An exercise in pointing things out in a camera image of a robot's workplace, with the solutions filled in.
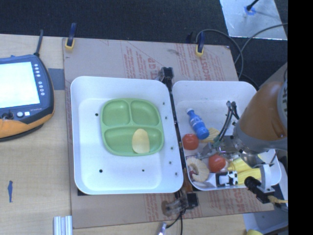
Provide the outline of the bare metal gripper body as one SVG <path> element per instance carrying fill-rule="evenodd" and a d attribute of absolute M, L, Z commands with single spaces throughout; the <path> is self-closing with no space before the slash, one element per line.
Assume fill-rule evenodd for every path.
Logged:
<path fill-rule="evenodd" d="M 258 156 L 260 152 L 250 148 L 234 135 L 218 138 L 216 147 L 227 158 L 238 156 L 250 167 L 258 167 L 263 164 L 263 160 Z"/>

